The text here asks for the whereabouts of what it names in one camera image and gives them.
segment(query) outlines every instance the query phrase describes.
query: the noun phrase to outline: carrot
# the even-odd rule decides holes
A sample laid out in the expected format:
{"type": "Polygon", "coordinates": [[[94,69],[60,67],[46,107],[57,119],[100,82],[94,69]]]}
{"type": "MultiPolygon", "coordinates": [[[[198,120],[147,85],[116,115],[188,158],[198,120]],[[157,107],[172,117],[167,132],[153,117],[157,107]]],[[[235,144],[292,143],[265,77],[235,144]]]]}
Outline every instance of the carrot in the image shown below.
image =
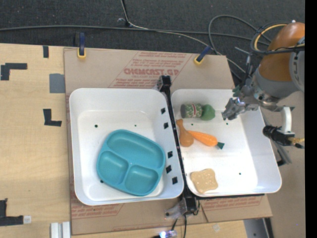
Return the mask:
{"type": "Polygon", "coordinates": [[[224,143],[218,142],[215,136],[192,130],[188,130],[188,132],[193,136],[194,139],[207,146],[218,146],[220,149],[222,149],[224,146],[224,143]]]}

